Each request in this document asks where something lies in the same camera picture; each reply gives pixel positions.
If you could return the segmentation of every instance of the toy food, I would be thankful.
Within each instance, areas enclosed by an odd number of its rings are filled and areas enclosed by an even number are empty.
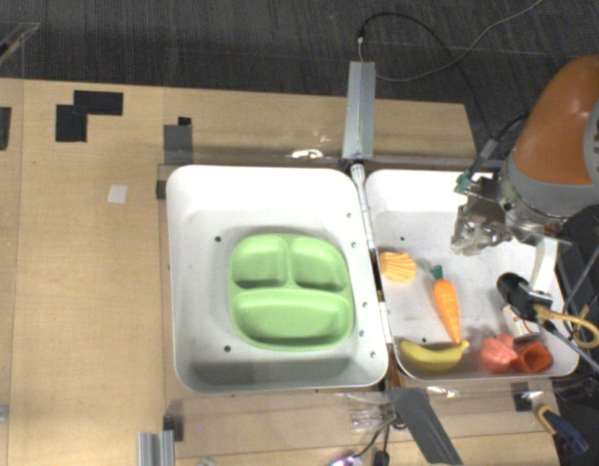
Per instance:
[[[409,283],[416,277],[417,266],[408,253],[381,252],[379,266],[389,280]]]
[[[485,338],[480,352],[481,363],[493,373],[505,373],[517,358],[513,339],[500,333],[497,337]]]
[[[517,358],[512,366],[523,373],[540,373],[553,363],[553,357],[540,342],[528,342],[515,347]]]
[[[417,367],[427,371],[446,371],[456,366],[463,352],[469,347],[469,343],[463,340],[459,345],[448,349],[433,350],[414,344],[408,340],[400,343],[403,356]]]
[[[444,280],[442,266],[438,265],[431,268],[431,274],[436,280],[433,285],[433,295],[437,302],[439,314],[452,341],[459,345],[461,343],[461,324],[456,290],[451,282]]]

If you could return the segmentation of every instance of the orange cup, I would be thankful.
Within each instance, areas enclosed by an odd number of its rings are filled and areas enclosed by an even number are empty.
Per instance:
[[[515,347],[515,352],[517,358],[511,364],[523,373],[541,373],[553,362],[549,351],[538,340]]]

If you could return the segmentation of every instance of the orange carrot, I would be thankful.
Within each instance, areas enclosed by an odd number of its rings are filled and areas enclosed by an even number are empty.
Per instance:
[[[437,302],[439,314],[452,341],[458,345],[461,343],[461,321],[456,290],[451,282],[444,280],[442,266],[431,268],[431,273],[436,280],[433,285],[433,295]]]

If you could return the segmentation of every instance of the green plate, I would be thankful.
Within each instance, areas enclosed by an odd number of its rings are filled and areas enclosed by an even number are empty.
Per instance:
[[[242,240],[230,259],[228,293],[234,328],[263,349],[327,349],[353,327],[347,262],[317,238],[275,233]]]

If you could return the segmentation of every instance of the yellow cable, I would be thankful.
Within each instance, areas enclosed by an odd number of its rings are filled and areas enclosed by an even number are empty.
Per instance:
[[[540,306],[538,304],[535,304],[534,309],[536,311],[537,317],[540,320],[559,319],[562,321],[569,321],[571,324],[577,325],[577,327],[574,326],[573,340],[578,347],[581,347],[582,349],[594,349],[595,347],[599,346],[599,328],[583,318],[587,314],[587,311],[582,313],[583,316],[571,316],[563,315],[562,313],[557,313],[556,311],[551,311],[547,307]],[[582,340],[580,337],[581,328],[585,328],[592,333],[592,340],[590,342]]]

